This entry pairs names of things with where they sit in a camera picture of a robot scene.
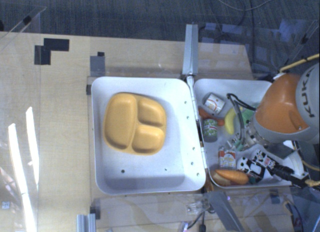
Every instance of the can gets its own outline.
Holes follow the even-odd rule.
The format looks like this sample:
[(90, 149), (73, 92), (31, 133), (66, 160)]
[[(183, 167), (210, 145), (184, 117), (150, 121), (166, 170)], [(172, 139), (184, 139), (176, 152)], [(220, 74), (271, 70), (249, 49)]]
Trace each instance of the can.
[(204, 98), (203, 104), (211, 109), (214, 114), (218, 114), (224, 107), (225, 102), (213, 93), (210, 93), (209, 96)]
[(215, 142), (218, 139), (217, 125), (218, 122), (213, 119), (203, 121), (203, 140), (205, 142)]

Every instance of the yellow divided tray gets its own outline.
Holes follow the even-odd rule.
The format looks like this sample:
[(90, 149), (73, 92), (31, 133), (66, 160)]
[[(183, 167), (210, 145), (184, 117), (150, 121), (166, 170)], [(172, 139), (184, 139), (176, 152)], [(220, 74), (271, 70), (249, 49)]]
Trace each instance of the yellow divided tray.
[(164, 108), (155, 100), (130, 93), (115, 94), (104, 114), (104, 141), (125, 153), (155, 154), (165, 141), (166, 118)]

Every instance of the carrot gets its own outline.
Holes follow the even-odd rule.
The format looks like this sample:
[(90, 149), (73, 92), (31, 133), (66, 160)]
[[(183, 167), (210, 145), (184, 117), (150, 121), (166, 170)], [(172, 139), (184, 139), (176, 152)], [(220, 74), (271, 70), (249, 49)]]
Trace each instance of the carrot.
[(211, 171), (210, 172), (212, 179), (220, 186), (230, 186), (231, 185), (231, 181), (220, 176), (218, 173), (216, 173), (215, 171)]
[(221, 177), (226, 178), (236, 184), (244, 185), (249, 182), (248, 176), (238, 170), (215, 170), (217, 174), (219, 174)]
[(218, 122), (218, 126), (224, 126), (225, 120), (223, 119), (218, 119), (212, 116), (211, 114), (207, 113), (203, 108), (199, 107), (198, 108), (199, 115), (201, 116), (202, 119), (213, 119)]

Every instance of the metal clamp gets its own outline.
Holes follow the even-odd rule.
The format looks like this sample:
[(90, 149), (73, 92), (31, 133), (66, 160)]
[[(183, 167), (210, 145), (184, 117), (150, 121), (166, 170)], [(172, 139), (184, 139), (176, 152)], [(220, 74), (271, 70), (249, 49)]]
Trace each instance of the metal clamp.
[(77, 232), (96, 232), (96, 214), (77, 215), (76, 225)]
[(182, 75), (198, 73), (198, 25), (187, 25), (185, 28), (185, 44)]

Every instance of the yellow banana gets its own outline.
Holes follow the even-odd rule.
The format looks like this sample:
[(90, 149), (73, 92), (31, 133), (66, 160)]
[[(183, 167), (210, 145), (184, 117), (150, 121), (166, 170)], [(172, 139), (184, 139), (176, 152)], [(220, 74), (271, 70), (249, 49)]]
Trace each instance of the yellow banana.
[(234, 108), (230, 108), (230, 110), (226, 113), (224, 119), (224, 127), (228, 134), (233, 135), (235, 132), (234, 127), (234, 118), (236, 117), (236, 112)]

